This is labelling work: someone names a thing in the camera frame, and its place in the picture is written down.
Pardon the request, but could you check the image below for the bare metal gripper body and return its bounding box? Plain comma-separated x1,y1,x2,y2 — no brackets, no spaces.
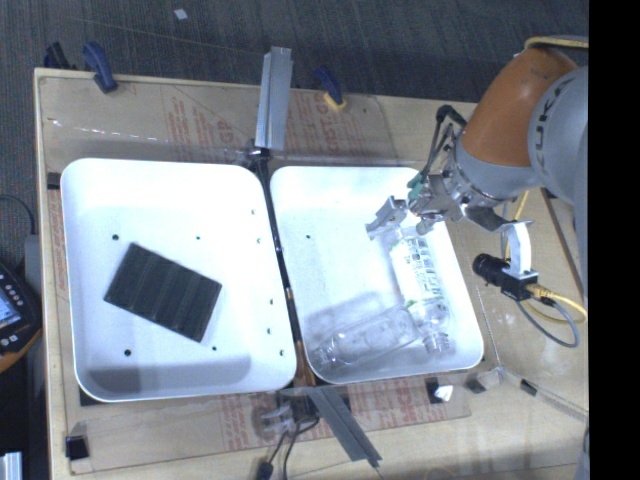
406,172,489,223

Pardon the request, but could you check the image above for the clear plastic bottle with label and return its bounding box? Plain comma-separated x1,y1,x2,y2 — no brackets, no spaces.
385,231,454,354

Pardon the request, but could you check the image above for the white plastic tray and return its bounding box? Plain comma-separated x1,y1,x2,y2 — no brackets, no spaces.
268,165,485,385
59,156,299,403

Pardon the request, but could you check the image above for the black ribbed rectangular pad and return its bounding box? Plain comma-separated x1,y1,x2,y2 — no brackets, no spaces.
103,241,224,344

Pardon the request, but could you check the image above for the brown cardboard board red print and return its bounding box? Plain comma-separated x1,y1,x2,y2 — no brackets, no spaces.
38,76,474,474

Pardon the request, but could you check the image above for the black cylinder on white bracket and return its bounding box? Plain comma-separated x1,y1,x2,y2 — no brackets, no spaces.
471,218,540,302

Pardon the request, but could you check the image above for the black block with thin wires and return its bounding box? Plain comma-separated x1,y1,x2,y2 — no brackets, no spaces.
277,386,322,421

